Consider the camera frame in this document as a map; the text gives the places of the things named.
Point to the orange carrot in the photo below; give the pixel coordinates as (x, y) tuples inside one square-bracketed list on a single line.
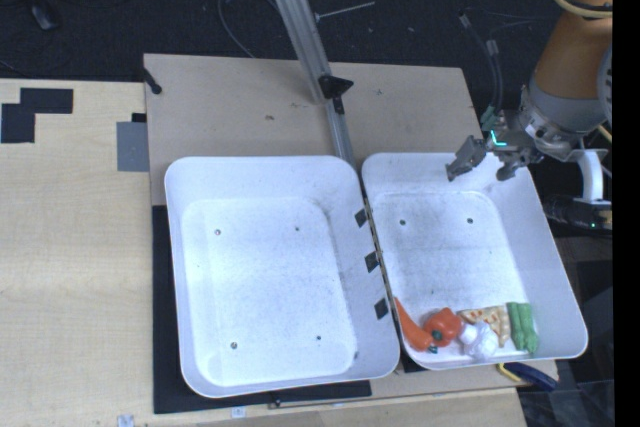
[(410, 327)]

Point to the white plastic tray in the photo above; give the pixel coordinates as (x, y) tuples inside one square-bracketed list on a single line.
[(270, 285), (450, 255)]

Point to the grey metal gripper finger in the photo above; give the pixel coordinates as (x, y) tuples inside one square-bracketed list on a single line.
[(511, 166), (469, 157)]

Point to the black cylinder on white bracket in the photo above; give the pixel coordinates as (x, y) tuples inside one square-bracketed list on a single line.
[(592, 175)]

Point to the green asparagus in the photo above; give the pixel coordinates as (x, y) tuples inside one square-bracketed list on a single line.
[(522, 325)]

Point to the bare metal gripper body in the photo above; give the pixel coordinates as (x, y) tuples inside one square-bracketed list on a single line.
[(537, 135)]

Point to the white garlic bulb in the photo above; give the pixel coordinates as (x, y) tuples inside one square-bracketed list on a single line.
[(481, 340)]

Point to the pizza slice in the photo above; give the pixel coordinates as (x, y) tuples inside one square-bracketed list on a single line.
[(492, 317)]

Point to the orange bell pepper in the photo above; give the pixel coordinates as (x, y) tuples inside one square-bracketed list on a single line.
[(444, 325)]

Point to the brown cardboard board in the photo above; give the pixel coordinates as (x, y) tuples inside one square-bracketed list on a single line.
[(240, 115)]

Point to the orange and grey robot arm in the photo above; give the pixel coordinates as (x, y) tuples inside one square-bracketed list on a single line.
[(575, 50)]

